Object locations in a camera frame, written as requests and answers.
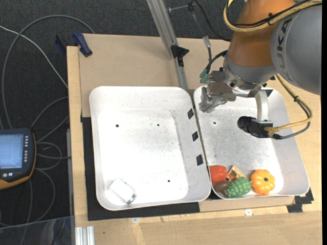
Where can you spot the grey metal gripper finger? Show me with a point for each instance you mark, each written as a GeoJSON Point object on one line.
{"type": "Point", "coordinates": [205, 102]}
{"type": "Point", "coordinates": [219, 102]}

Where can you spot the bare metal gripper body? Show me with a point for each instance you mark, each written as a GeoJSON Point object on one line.
{"type": "Point", "coordinates": [220, 87]}

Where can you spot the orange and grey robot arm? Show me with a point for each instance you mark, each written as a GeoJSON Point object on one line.
{"type": "Point", "coordinates": [258, 42]}

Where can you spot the white plastic tray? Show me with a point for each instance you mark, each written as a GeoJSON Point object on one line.
{"type": "Point", "coordinates": [143, 149]}
{"type": "Point", "coordinates": [237, 147]}

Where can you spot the red toy pepper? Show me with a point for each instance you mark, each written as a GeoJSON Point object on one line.
{"type": "Point", "coordinates": [217, 173]}

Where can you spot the toy pizza slice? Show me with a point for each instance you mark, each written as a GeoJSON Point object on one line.
{"type": "Point", "coordinates": [236, 173]}

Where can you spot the brown toy sausage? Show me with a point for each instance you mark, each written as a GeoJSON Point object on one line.
{"type": "Point", "coordinates": [221, 187]}

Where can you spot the brown cardboard board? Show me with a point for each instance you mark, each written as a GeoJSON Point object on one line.
{"type": "Point", "coordinates": [127, 65]}

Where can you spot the green toy grapes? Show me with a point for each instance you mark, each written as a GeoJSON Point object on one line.
{"type": "Point", "coordinates": [238, 187]}

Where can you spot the orange toy pumpkin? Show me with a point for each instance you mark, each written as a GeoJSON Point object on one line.
{"type": "Point", "coordinates": [263, 182]}

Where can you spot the white rounded box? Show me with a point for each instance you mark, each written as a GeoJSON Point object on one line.
{"type": "Point", "coordinates": [120, 189]}

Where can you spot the black cylinder on white bracket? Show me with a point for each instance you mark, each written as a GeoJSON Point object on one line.
{"type": "Point", "coordinates": [255, 127]}

